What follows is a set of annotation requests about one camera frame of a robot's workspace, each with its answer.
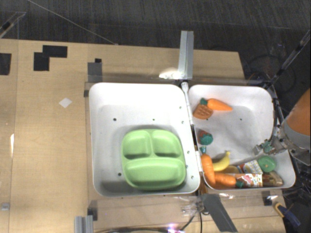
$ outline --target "wooden table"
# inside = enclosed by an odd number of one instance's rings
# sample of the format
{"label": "wooden table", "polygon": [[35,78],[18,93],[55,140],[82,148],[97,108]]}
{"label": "wooden table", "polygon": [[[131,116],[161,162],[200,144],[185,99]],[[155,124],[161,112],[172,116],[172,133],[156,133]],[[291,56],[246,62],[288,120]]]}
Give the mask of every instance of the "wooden table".
{"label": "wooden table", "polygon": [[[68,56],[50,58],[49,72],[33,71],[34,52],[42,52],[43,45],[67,46]],[[5,52],[12,54],[12,62],[10,75],[0,76],[0,203],[10,200],[11,208],[0,211],[0,232],[73,232],[74,217],[85,216],[88,207],[87,63],[100,58],[104,74],[150,77],[177,67],[179,50],[0,39],[0,53]],[[195,50],[193,70],[194,76],[243,79],[236,52]],[[67,108],[59,104],[64,98],[72,101]],[[13,124],[11,128],[2,123],[5,121]],[[13,133],[12,158],[8,138]],[[239,232],[285,232],[274,209],[263,206],[260,193],[254,194],[240,192],[234,194],[235,199],[223,200]],[[284,203],[281,191],[273,194]],[[104,207],[108,202],[102,200]],[[141,213],[135,208],[129,212]],[[210,216],[203,220],[204,229],[218,232]],[[187,232],[198,232],[199,227],[195,218]]]}

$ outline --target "carrot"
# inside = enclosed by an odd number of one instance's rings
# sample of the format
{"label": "carrot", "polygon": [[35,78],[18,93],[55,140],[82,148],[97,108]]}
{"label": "carrot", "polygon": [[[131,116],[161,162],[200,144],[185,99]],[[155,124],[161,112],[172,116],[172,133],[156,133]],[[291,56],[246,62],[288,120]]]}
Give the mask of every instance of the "carrot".
{"label": "carrot", "polygon": [[211,110],[216,111],[232,111],[232,107],[229,105],[217,100],[217,99],[209,99],[207,100],[207,106]]}
{"label": "carrot", "polygon": [[201,156],[202,168],[204,175],[211,186],[215,185],[215,173],[213,168],[212,159],[207,154],[202,154]]}
{"label": "carrot", "polygon": [[215,182],[229,187],[235,187],[237,180],[234,176],[224,173],[215,173]]}

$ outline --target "white diamond sticker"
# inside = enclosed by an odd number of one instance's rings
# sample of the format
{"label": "white diamond sticker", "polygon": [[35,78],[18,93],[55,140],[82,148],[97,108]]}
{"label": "white diamond sticker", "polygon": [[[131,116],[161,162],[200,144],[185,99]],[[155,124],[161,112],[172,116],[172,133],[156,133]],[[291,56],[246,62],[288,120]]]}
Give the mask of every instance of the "white diamond sticker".
{"label": "white diamond sticker", "polygon": [[61,106],[63,106],[64,108],[67,108],[68,105],[70,105],[71,103],[72,103],[72,101],[71,101],[70,99],[68,99],[68,98],[64,98],[63,100],[61,100],[61,101],[59,102],[59,104],[60,104]]}

